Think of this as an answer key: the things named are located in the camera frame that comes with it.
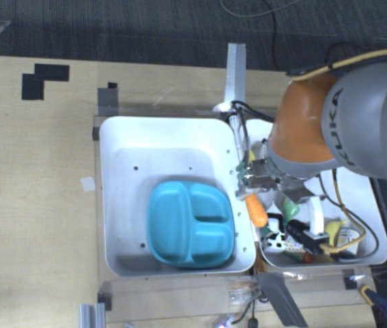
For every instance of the small red can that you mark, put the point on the small red can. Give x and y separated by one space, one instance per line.
308 258

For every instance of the yellow banana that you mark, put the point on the yellow banana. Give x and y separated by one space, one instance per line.
333 229

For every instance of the yellow and green packet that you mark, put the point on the yellow and green packet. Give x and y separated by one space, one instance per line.
293 249

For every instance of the orange toy carrot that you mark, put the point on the orange toy carrot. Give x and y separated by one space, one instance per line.
257 212

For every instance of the green toy bottle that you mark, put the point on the green toy bottle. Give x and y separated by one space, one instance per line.
290 210

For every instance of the white plastic tray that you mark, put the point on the white plastic tray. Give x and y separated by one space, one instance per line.
166 149
363 197

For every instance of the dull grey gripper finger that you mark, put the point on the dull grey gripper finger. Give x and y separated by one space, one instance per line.
256 189
242 194

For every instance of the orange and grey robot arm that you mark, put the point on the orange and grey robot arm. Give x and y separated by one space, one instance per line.
360 121

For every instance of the white printed cup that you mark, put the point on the white printed cup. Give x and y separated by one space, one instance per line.
348 239

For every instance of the black and white carton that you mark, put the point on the black and white carton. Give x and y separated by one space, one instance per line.
275 243

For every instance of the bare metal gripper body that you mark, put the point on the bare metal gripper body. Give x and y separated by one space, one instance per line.
263 174

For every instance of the blue divided plate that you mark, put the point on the blue divided plate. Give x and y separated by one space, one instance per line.
189 225

